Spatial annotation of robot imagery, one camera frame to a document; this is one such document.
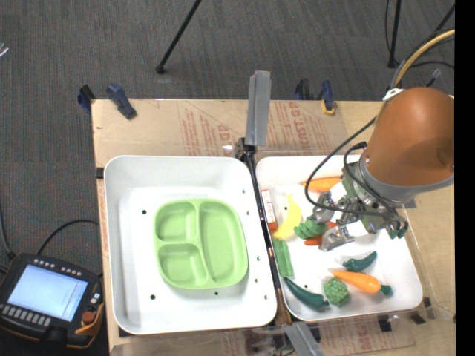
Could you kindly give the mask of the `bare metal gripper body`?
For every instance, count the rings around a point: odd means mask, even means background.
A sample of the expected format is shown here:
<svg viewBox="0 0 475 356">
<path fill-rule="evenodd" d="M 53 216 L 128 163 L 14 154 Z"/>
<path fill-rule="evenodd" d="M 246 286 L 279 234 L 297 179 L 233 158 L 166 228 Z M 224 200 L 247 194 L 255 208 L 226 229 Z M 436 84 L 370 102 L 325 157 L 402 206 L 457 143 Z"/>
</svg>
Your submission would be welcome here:
<svg viewBox="0 0 475 356">
<path fill-rule="evenodd" d="M 342 186 L 345 191 L 338 198 L 342 219 L 360 221 L 369 234 L 386 232 L 390 239 L 403 238 L 408 230 L 408 221 L 399 215 L 400 202 L 391 201 L 377 193 L 364 181 L 358 163 L 345 163 L 342 168 Z"/>
</svg>

